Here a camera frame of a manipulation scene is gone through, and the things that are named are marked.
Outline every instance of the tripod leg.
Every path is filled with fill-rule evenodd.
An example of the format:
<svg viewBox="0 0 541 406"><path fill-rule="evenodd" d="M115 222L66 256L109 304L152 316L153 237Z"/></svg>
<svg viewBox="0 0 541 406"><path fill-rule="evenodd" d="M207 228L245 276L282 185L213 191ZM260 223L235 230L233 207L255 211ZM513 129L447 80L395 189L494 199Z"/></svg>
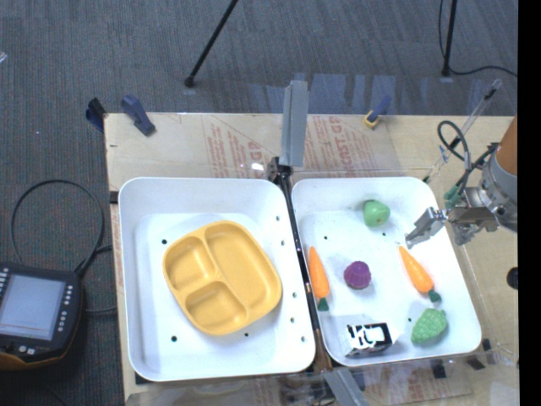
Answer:
<svg viewBox="0 0 541 406"><path fill-rule="evenodd" d="M449 67L449 58L451 57L451 43L453 42L453 30L455 28L455 16L456 16L456 3L458 0L452 0L451 2L451 16L449 18L449 29L447 31L447 44L445 46L445 61L441 73L444 77L448 77L451 74L451 68Z"/></svg>
<svg viewBox="0 0 541 406"><path fill-rule="evenodd" d="M235 6L237 5L237 2L238 2L238 0L232 0L229 3L229 6L227 7L226 12L221 17L220 23L218 24L218 26L214 30L214 33L212 34L212 37L210 38L209 42L206 44L205 49L203 50L203 52L199 56L199 60L195 64L194 68L192 69L192 72L190 73L189 77L184 80L184 84L187 87L193 87L194 86L195 75L197 74L197 72L199 71L199 68L201 67L201 65L205 61L206 55L209 53L210 49L214 45L214 42L218 38L218 35L220 35L221 29L223 28L223 26L227 22L227 19L229 18L229 15L231 15L231 12L235 9Z"/></svg>

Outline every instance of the orange carrot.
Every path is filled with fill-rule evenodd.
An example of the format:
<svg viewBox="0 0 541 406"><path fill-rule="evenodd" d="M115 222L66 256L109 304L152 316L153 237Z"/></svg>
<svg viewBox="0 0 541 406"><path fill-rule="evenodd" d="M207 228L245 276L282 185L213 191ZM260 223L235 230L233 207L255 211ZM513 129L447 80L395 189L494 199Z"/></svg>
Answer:
<svg viewBox="0 0 541 406"><path fill-rule="evenodd" d="M321 259L314 247L310 247L308 273L310 275L310 281L312 282L312 291L314 292L314 296L320 300L318 310L328 310L329 307L325 298L331 290L329 288L329 279L325 274L323 263L321 263Z"/></svg>
<svg viewBox="0 0 541 406"><path fill-rule="evenodd" d="M399 245L398 249L413 286L422 294L429 294L432 302L440 300L441 297L434 291L434 282L423 266L402 245Z"/></svg>

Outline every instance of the yellow bowl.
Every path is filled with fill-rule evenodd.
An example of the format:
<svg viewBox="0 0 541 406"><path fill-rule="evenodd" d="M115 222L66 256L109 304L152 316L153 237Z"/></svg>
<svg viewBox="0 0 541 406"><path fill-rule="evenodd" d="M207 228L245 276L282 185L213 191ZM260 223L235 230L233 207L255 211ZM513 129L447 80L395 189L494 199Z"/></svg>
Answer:
<svg viewBox="0 0 541 406"><path fill-rule="evenodd" d="M186 316L210 335L242 329L281 299L281 280L271 259L236 222L212 222L177 239L167 248L162 267Z"/></svg>

